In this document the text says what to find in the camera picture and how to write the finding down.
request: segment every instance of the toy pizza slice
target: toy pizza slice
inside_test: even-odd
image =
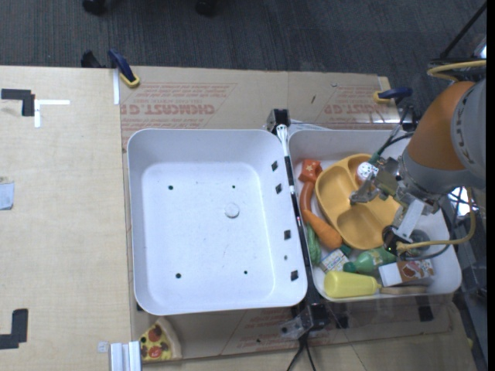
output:
[[[172,325],[163,317],[148,328],[139,338],[141,360],[145,362],[162,362],[182,358],[182,351],[177,334]]]

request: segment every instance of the chair caster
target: chair caster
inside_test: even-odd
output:
[[[83,7],[91,14],[100,15],[104,11],[105,0],[83,0]]]
[[[213,16],[217,0],[198,0],[196,3],[196,12],[204,16]]]

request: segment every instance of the table surface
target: table surface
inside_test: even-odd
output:
[[[140,69],[144,78],[180,82],[192,75],[211,81],[209,70]],[[259,90],[232,111],[233,128],[259,128],[268,111],[289,104],[291,92],[304,94],[295,92],[304,89],[303,73],[291,86],[286,73],[273,92],[266,89],[269,82],[259,83],[264,73],[256,78],[227,70],[216,74],[236,83],[236,92],[249,94],[254,83]],[[325,81],[321,87],[326,89]],[[21,115],[20,101],[0,100],[0,178],[15,184],[13,208],[0,211],[0,335],[10,333],[14,310],[29,310],[27,342],[0,350],[2,370],[106,370],[108,354],[98,352],[98,344],[132,338],[121,131],[121,108],[131,91],[121,88],[119,107],[113,70],[17,66],[0,67],[0,87],[31,90],[37,100],[70,102],[42,105],[42,126],[35,128],[33,117]],[[256,102],[260,94],[264,103]],[[227,114],[223,102],[209,98]],[[242,110],[245,105],[251,113]],[[235,124],[239,114],[243,124]],[[314,119],[307,112],[302,116]],[[210,125],[222,127],[218,120],[211,118]],[[459,312],[452,303],[445,312],[449,328],[444,332],[313,347],[316,369],[475,370]],[[275,350],[152,368],[285,370],[294,354]],[[307,354],[294,369],[310,369]]]

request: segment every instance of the black bracket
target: black bracket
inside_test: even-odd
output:
[[[2,89],[2,99],[22,100],[23,117],[34,117],[34,98],[30,90]]]
[[[0,334],[0,349],[17,349],[20,342],[28,340],[28,310],[16,309],[12,313],[10,334]]]

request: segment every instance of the yellow bottle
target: yellow bottle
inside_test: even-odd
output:
[[[373,295],[381,284],[372,276],[344,271],[328,271],[323,281],[326,295],[332,298]]]

